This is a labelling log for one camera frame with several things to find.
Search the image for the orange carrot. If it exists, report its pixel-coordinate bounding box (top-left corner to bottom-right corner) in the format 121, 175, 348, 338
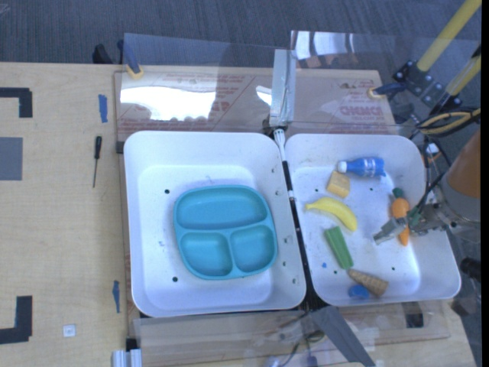
390, 187, 413, 247

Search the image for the brown cardboard board red print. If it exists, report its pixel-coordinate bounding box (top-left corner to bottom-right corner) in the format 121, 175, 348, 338
113, 65, 452, 346

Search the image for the yellow square biscuit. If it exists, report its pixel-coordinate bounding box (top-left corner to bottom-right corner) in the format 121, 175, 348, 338
326, 171, 351, 199

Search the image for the blue bottle white cap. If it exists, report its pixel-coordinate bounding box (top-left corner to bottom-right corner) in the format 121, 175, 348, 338
336, 156, 387, 179

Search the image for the yellow banana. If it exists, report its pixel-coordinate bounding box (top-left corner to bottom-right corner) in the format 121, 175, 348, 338
304, 196, 359, 232

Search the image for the tan ice cream cone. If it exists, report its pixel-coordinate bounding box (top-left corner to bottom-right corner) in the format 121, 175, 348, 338
346, 268, 390, 297

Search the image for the blue round piece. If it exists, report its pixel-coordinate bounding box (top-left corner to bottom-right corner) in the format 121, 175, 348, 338
347, 284, 371, 300

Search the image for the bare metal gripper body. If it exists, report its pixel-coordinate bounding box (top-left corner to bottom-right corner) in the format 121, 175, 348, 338
406, 201, 459, 237

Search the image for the green rectangular block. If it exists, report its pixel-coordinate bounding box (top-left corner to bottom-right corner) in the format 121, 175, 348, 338
324, 226, 355, 271

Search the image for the black screwdriver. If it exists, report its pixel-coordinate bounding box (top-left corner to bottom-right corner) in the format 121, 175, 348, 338
92, 135, 103, 189

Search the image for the white plastic tray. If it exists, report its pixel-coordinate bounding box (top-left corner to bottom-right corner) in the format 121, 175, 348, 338
284, 133, 462, 307
122, 130, 308, 318

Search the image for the blue divided plate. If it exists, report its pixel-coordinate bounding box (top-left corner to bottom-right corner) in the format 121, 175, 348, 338
173, 184, 279, 281

